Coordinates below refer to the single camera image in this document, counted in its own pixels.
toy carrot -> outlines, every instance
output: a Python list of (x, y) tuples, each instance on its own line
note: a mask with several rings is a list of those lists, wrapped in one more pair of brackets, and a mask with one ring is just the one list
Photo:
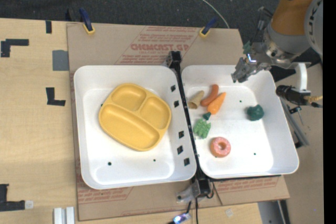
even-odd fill
[(218, 91), (219, 91), (219, 86), (217, 84), (213, 84), (212, 87), (211, 87), (211, 92), (210, 92), (209, 96), (201, 101), (201, 106), (207, 106), (213, 100), (215, 100), (215, 98), (218, 95)]
[(216, 97), (216, 99), (214, 101), (212, 101), (208, 107), (207, 107), (207, 111), (211, 113), (211, 115), (216, 114), (220, 107), (222, 106), (224, 99), (226, 97), (226, 92), (222, 92), (218, 97)]

black tape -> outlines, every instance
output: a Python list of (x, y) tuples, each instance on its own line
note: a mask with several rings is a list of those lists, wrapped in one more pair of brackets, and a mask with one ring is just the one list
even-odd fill
[(0, 212), (25, 210), (25, 201), (0, 202)]
[(1, 57), (9, 57), (10, 54), (10, 45), (5, 41), (1, 41)]
[(52, 31), (52, 27), (51, 27), (51, 21), (50, 20), (47, 20), (46, 21), (46, 33), (47, 34), (51, 34), (53, 31)]
[(25, 210), (25, 201), (7, 201), (7, 187), (9, 184), (0, 184), (0, 212)]
[(29, 39), (6, 39), (5, 41), (1, 41), (1, 57), (9, 57), (10, 47), (11, 46), (28, 46)]
[(10, 46), (28, 46), (29, 39), (6, 39), (7, 44)]
[(65, 106), (65, 100), (55, 100), (55, 88), (48, 87), (46, 91), (48, 98), (47, 104)]
[(0, 202), (7, 201), (7, 187), (9, 184), (0, 184)]

yellow plate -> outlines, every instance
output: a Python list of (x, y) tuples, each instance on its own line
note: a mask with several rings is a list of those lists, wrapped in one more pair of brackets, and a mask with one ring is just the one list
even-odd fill
[(116, 87), (99, 111), (102, 129), (137, 151), (154, 148), (168, 129), (171, 118), (170, 107), (165, 101), (132, 83)]

white divided tray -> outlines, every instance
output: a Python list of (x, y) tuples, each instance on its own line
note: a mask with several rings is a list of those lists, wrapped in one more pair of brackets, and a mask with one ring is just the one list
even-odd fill
[[(132, 150), (100, 127), (101, 105), (113, 89), (123, 83), (142, 86), (171, 108), (168, 130), (159, 144), (149, 151)], [(88, 186), (107, 189), (193, 177), (196, 161), (179, 86), (171, 69), (164, 66), (84, 66), (75, 72), (74, 84), (81, 174)]]
[[(219, 93), (227, 93), (220, 111), (208, 120), (208, 137), (195, 136), (202, 171), (214, 179), (295, 172), (299, 165), (297, 151), (271, 73), (261, 71), (246, 82), (233, 83), (234, 71), (234, 66), (188, 66), (182, 72), (187, 100), (200, 90), (206, 97), (212, 84), (219, 85)], [(265, 115), (251, 121), (247, 108), (257, 104)], [(192, 126), (206, 112), (202, 106), (189, 109)], [(214, 157), (209, 149), (211, 139), (218, 136), (228, 139), (232, 146), (224, 158)]]

toy donut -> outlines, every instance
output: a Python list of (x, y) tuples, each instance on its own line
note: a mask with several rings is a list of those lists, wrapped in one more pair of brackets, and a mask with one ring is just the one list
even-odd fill
[(210, 151), (215, 157), (223, 158), (230, 153), (231, 144), (224, 137), (216, 137), (211, 140)]

